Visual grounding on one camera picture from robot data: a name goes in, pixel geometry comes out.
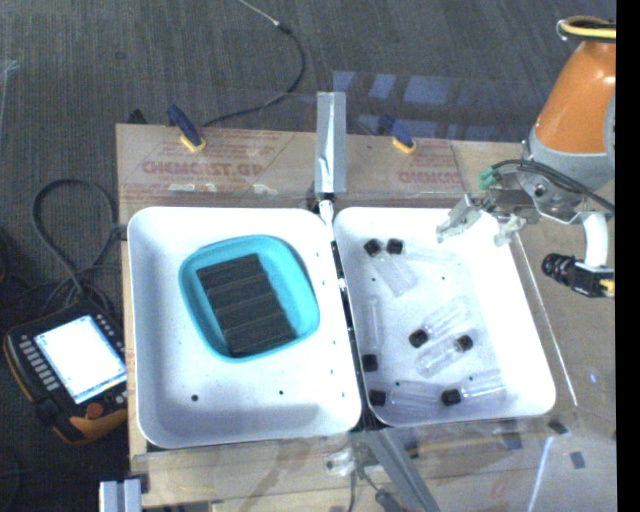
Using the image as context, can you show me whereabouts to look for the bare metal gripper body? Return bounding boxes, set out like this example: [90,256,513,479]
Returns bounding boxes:
[481,172,585,225]

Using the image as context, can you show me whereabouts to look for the white plastic tray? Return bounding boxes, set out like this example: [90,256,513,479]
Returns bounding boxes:
[126,205,363,450]
[331,205,558,429]

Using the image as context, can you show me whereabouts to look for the clear bottle with black cap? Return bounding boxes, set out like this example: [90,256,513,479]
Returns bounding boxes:
[368,380,440,410]
[413,334,475,379]
[440,368,507,408]
[361,296,385,373]
[407,296,474,350]
[385,237,457,271]
[362,238,419,299]

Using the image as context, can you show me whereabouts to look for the brown cardboard board red print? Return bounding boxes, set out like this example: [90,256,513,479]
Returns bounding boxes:
[115,123,577,507]

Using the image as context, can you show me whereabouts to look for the black ribbed block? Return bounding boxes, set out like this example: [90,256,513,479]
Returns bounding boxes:
[195,252,300,358]

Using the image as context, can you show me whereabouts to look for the blue plastic bowl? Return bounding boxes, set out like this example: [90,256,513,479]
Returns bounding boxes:
[177,234,322,363]

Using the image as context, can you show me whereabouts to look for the black cylinder on white bracket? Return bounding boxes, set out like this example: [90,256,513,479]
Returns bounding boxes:
[541,211,617,299]

